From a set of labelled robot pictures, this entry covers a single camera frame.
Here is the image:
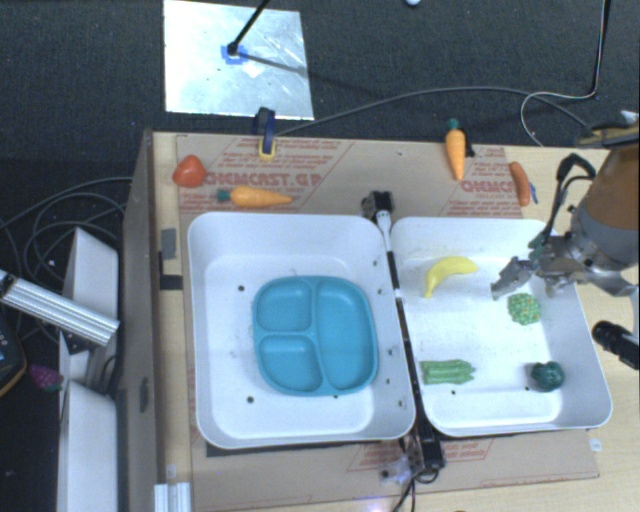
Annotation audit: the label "yellow banana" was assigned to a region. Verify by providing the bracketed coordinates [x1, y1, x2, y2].
[423, 255, 479, 300]

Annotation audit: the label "black cylinder on white bracket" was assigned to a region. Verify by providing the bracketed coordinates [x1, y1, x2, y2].
[592, 321, 640, 372]

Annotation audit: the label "purple grapes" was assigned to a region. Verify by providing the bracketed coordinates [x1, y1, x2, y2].
[27, 363, 66, 394]

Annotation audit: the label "white plastic tray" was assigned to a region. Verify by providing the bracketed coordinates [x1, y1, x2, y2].
[187, 210, 417, 450]
[389, 215, 614, 439]

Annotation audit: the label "red tomato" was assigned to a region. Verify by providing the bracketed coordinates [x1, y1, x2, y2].
[171, 154, 208, 189]

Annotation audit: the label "orange sausage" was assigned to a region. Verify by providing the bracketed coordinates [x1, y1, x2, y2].
[508, 160, 533, 208]

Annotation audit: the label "blue divided plate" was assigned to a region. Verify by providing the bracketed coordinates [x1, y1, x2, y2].
[251, 275, 380, 399]

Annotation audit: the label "black block with thin wires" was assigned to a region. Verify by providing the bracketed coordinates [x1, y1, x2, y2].
[403, 433, 447, 482]
[361, 190, 397, 219]

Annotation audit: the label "dark green broccoli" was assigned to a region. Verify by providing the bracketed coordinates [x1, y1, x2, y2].
[529, 360, 567, 393]

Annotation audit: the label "green asparagus bundle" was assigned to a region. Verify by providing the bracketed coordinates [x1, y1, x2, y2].
[418, 358, 477, 387]

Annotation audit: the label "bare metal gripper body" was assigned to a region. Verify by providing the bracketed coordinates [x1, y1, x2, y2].
[524, 234, 640, 298]

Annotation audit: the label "light green grapes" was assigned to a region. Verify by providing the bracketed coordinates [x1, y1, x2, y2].
[507, 292, 543, 328]

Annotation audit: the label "brown cardboard board, red print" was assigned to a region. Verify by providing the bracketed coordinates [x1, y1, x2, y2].
[174, 132, 601, 502]

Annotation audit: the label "thin black and white rod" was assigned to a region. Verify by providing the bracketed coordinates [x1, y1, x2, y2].
[378, 209, 432, 442]

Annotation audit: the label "orange carrot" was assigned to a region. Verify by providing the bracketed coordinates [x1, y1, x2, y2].
[215, 185, 294, 209]
[444, 117, 470, 182]

